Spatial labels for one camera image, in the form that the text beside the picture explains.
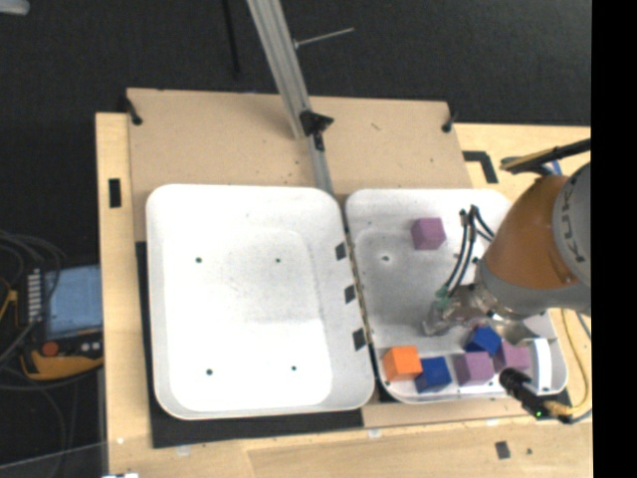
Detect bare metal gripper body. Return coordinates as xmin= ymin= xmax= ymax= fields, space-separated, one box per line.
xmin=439 ymin=284 xmax=505 ymax=332

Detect blue cube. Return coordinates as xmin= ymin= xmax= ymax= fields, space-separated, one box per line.
xmin=463 ymin=325 xmax=504 ymax=358
xmin=413 ymin=356 xmax=454 ymax=394

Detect orange cube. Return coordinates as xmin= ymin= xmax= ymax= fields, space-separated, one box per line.
xmin=381 ymin=345 xmax=425 ymax=383

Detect white plastic tray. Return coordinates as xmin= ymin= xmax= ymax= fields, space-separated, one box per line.
xmin=144 ymin=182 xmax=376 ymax=421
xmin=343 ymin=187 xmax=569 ymax=405

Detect purple cube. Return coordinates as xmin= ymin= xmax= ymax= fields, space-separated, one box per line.
xmin=410 ymin=216 xmax=448 ymax=252
xmin=452 ymin=350 xmax=496 ymax=387
xmin=492 ymin=340 xmax=532 ymax=373

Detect thin black and white rod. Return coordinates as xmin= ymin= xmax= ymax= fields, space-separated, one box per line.
xmin=341 ymin=220 xmax=375 ymax=356

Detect brown cardboard board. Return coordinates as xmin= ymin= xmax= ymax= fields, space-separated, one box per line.
xmin=123 ymin=87 xmax=573 ymax=431

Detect black cylinder on white bracket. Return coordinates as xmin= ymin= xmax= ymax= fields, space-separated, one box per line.
xmin=498 ymin=336 xmax=554 ymax=420

